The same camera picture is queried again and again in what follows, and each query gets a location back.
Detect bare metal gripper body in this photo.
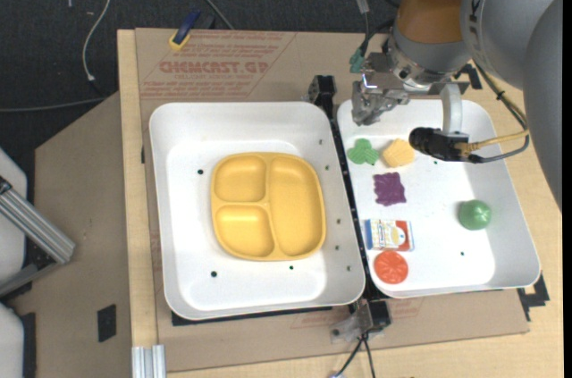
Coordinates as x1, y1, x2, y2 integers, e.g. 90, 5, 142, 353
356, 49, 453, 105

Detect green toy broccoli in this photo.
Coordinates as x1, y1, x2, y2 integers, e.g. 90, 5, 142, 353
347, 138, 381, 166

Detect yellow ridged toy food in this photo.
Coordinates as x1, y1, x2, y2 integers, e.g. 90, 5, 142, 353
381, 138, 416, 169

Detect purple toy grapes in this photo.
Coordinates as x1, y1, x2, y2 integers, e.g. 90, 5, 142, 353
372, 172, 408, 207

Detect thin black and white rod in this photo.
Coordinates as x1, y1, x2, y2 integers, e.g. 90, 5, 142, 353
329, 115, 373, 302

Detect white plastic tray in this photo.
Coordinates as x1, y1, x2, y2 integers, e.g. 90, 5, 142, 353
335, 98, 543, 299
148, 100, 367, 321

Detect small white printed carton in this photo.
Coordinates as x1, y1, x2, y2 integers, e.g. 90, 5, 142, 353
363, 218, 416, 253

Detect yellow divided plate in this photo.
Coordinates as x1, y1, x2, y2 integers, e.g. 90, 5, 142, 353
209, 151, 327, 263

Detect green round toy fruit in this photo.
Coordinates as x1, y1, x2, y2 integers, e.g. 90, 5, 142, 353
457, 199, 493, 231

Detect brown cardboard board red print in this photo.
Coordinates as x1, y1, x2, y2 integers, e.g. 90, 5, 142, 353
133, 27, 531, 373

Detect orange toy citrus slice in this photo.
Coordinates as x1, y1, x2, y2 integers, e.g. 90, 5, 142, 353
373, 249, 410, 284

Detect black block with thin wires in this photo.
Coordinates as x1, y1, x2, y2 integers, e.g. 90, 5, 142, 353
356, 298, 393, 332
307, 74, 337, 119

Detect black cylinder on white bracket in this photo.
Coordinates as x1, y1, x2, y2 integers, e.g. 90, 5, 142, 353
408, 83, 471, 164

